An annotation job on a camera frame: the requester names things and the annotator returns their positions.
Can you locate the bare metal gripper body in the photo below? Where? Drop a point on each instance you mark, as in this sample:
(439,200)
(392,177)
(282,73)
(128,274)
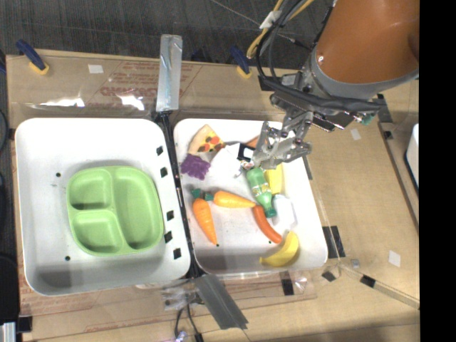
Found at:
(329,114)

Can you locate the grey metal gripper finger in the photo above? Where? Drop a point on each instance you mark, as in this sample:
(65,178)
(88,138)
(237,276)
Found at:
(263,144)
(290,151)

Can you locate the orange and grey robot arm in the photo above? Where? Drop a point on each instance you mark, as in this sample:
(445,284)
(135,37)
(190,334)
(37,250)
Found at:
(367,30)

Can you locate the white and black packet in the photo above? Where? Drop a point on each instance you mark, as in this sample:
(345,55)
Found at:
(233,151)

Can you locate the yellow block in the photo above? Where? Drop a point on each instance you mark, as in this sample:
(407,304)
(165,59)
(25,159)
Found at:
(276,180)

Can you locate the green plastic bottle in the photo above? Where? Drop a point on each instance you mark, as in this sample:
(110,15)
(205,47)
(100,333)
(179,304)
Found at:
(259,187)

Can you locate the toy pizza slice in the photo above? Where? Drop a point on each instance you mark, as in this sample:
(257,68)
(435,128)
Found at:
(206,139)

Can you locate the white carton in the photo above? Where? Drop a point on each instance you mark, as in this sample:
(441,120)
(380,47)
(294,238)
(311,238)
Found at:
(286,212)

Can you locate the yellow-orange carrot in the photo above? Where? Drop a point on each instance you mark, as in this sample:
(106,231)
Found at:
(229,199)

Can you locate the purple grapes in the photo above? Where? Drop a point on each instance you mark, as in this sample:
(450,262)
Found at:
(194,166)

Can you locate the orange sausage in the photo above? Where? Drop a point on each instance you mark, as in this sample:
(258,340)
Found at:
(265,224)

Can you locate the brown cardboard board red print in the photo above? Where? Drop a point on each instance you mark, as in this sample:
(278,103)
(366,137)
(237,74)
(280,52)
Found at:
(356,198)

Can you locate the white plastic tray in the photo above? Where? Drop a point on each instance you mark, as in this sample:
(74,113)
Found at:
(46,191)
(235,226)

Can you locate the orange carrot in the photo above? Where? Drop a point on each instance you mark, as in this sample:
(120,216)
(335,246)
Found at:
(204,216)

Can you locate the yellow banana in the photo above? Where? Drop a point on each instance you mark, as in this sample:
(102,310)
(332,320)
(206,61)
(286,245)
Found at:
(285,255)

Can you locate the green divided plate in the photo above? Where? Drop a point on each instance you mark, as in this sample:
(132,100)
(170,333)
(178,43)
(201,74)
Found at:
(139,205)

